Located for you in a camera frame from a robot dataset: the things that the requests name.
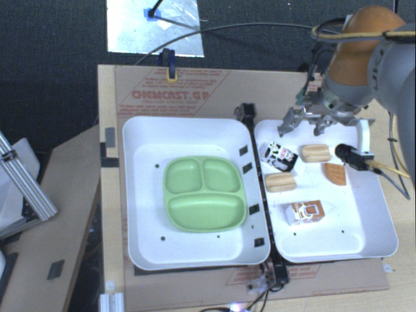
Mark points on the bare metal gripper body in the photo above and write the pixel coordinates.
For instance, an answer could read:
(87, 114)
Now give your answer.
(328, 109)

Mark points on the green divided plate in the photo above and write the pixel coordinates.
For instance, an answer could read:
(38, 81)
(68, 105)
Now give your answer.
(204, 193)

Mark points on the thin black rod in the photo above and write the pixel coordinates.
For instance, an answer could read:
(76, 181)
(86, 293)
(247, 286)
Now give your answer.
(261, 174)

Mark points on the black and white carton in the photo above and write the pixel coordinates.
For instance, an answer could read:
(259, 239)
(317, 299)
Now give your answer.
(279, 156)

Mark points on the brown and white carton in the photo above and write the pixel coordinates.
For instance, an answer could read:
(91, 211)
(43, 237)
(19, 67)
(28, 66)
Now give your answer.
(305, 212)

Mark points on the tan bread roll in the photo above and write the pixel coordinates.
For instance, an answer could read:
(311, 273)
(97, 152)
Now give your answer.
(280, 181)
(315, 153)

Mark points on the orange biscuit wedge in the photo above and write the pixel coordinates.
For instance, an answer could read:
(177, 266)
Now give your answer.
(335, 173)

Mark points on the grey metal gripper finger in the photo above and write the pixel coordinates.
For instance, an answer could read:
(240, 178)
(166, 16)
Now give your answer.
(321, 126)
(287, 122)

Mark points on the brown cardboard board red print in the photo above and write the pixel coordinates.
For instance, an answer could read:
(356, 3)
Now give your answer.
(195, 89)

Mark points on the black cylinder on white bracket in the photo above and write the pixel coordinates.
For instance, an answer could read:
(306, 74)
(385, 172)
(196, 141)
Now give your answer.
(356, 153)

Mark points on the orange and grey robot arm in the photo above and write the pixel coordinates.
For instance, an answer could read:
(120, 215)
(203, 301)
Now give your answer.
(373, 60)

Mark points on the white plastic tray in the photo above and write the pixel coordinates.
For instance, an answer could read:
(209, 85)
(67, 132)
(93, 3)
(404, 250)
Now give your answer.
(182, 252)
(338, 245)

